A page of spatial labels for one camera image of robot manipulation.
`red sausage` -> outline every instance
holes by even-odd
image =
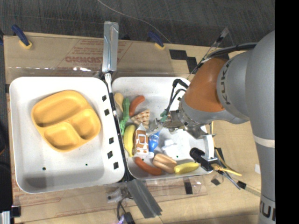
[[[148,165],[140,157],[136,157],[134,159],[134,161],[138,167],[140,167],[143,171],[145,171],[149,174],[152,174],[152,175],[161,175],[162,174],[162,169],[154,168],[154,167]]]
[[[131,103],[129,108],[129,116],[133,116],[135,113],[136,107],[145,101],[145,97],[143,95],[137,96]]]

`black cable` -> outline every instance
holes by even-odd
[[[231,183],[233,183],[239,190],[241,190],[241,188],[238,186],[238,184],[230,177],[230,175],[227,172],[224,171],[217,171],[219,174],[225,176],[228,180],[231,181]]]
[[[125,198],[129,198],[129,199],[133,199],[132,196],[130,194],[128,194],[127,196],[125,196],[124,198],[122,198],[118,203],[117,203],[117,212],[116,212],[116,215],[117,215],[117,219],[120,221],[121,219],[121,216],[120,216],[120,208],[123,210],[124,214],[123,215],[126,215],[128,214],[128,212],[126,212],[126,210],[124,209],[123,205],[121,204],[122,201],[125,199]]]
[[[245,43],[245,44],[240,44],[232,47],[227,47],[227,48],[221,48],[219,50],[216,50],[212,53],[210,53],[206,58],[212,58],[216,56],[221,56],[224,54],[228,54],[233,51],[239,51],[239,50],[251,50],[256,46],[257,43]]]
[[[178,90],[176,91],[174,97],[172,97],[172,96],[173,96],[173,93],[174,93],[174,89],[177,87],[178,84],[180,84],[181,86],[185,87],[186,89],[189,87],[189,85],[187,85],[187,84],[186,84],[184,81],[182,81],[181,79],[175,79],[175,80],[173,81],[173,83],[172,83],[172,91],[171,91],[171,95],[170,95],[169,104],[168,104],[167,108],[164,110],[165,114],[167,114],[167,113],[169,112],[169,110],[170,110],[170,106],[172,105],[172,103],[173,103],[175,97],[178,95],[178,93],[179,93],[180,91],[186,91],[186,90],[184,90],[184,89],[178,89]]]
[[[170,101],[169,101],[168,107],[166,108],[166,113],[169,112],[172,103],[174,102],[176,96],[177,96],[181,91],[185,91],[185,92],[186,92],[185,89],[178,89],[178,90],[176,91],[176,93],[174,94],[173,98],[171,98]]]

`toy bread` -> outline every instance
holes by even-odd
[[[148,129],[150,124],[150,110],[147,109],[145,111],[142,111],[141,113],[131,117],[131,120],[137,125],[140,125],[142,123],[143,126]]]
[[[161,168],[166,173],[173,174],[177,162],[167,155],[156,154],[153,159],[153,165],[157,168]]]

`blue clamp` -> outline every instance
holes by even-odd
[[[16,33],[16,35],[19,37],[20,39],[20,45],[26,49],[30,49],[32,46],[32,43],[27,39],[27,37],[25,36],[25,34],[23,33],[22,29],[19,28],[16,24],[11,26],[11,29],[13,30],[13,32]]]
[[[160,48],[160,49],[164,49],[165,48],[165,46],[164,46],[164,44],[162,42],[162,39],[159,37],[158,34],[149,31],[148,36],[149,36],[149,38],[151,38],[155,42],[155,45],[158,48]]]

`gray carpet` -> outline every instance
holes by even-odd
[[[131,40],[146,41],[147,33],[153,31],[165,43],[210,46],[227,27],[230,36],[223,47],[257,42],[275,29],[275,0],[100,1],[0,0],[0,28],[7,35],[13,34],[10,27],[17,24],[30,32],[103,37],[104,22],[114,21],[119,23],[120,39],[127,35]],[[0,128],[8,140],[3,49]],[[8,149],[0,156],[1,163],[9,164]],[[0,178],[4,177],[7,175],[0,169]]]

